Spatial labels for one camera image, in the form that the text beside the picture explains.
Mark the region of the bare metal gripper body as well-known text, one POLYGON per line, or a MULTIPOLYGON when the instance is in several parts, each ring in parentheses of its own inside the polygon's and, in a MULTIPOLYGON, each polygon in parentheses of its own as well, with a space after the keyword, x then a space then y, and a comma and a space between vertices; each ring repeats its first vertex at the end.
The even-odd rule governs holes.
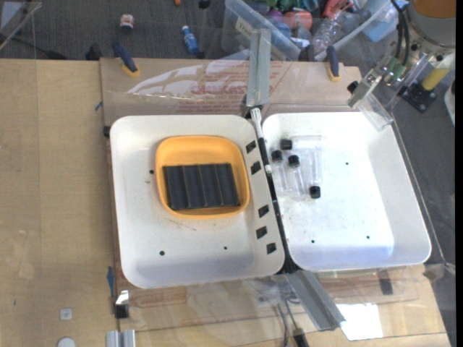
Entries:
POLYGON ((455 50, 445 46, 436 46, 424 39, 411 39, 406 46, 396 39, 392 41, 386 53, 377 65, 381 81, 388 86, 409 86, 419 76, 432 70, 446 75, 455 70, 455 50))

